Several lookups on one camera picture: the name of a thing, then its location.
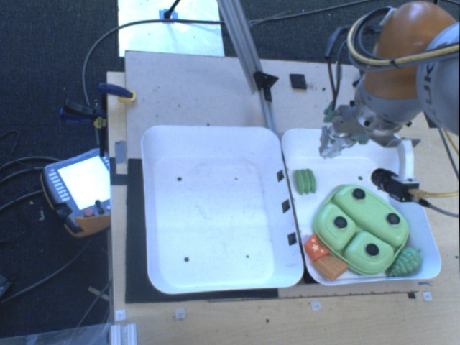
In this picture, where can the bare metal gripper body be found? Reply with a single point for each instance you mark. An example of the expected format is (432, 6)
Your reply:
(350, 122)

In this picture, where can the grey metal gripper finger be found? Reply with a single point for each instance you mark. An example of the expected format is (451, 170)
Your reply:
(326, 144)
(341, 146)

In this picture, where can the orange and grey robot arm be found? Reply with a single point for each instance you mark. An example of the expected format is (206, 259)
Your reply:
(406, 38)

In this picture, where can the white plastic tray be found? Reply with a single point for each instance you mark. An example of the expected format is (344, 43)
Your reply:
(215, 210)
(345, 164)

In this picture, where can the green pea pod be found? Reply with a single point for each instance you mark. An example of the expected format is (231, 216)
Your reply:
(304, 182)

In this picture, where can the green divided plate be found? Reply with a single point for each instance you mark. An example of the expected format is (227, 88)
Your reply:
(373, 210)

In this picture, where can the red cube with yellow stars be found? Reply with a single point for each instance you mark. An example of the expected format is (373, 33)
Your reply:
(316, 248)

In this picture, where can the orange biscuit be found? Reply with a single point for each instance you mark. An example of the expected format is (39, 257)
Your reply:
(332, 267)

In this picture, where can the green grapes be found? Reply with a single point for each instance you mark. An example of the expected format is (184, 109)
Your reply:
(406, 262)

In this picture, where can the pale wood board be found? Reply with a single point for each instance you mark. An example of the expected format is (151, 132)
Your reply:
(201, 92)

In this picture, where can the black cylinder on white bracket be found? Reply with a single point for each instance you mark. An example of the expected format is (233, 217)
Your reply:
(391, 184)

